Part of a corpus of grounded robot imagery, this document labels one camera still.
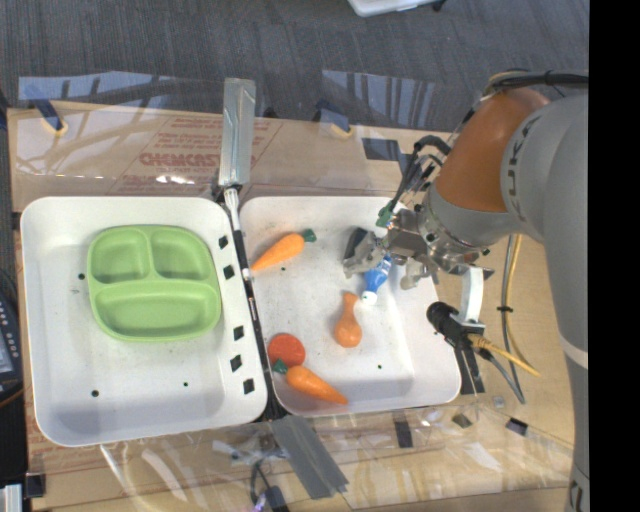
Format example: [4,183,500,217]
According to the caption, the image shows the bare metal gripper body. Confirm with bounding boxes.
[381,207,495,276]

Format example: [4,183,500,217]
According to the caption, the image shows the blue and white bottle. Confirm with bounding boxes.
[360,256,394,307]

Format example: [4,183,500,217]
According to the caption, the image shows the orange chicken drumstick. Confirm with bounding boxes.
[333,291,364,349]

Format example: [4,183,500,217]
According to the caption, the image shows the white plastic tray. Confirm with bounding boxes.
[238,194,463,419]
[19,195,269,448]

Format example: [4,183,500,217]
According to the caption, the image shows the orange carrot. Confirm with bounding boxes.
[249,228,318,274]
[271,358,350,406]

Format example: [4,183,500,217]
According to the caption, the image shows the brown cardboard board red print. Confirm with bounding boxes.
[6,99,576,512]

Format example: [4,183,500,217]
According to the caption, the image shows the red-orange tomato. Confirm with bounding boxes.
[267,333,307,369]

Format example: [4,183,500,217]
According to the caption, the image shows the green divided plate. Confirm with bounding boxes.
[86,224,223,344]

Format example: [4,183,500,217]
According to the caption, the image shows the black cylinder on white bracket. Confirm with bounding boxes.
[425,265,496,352]

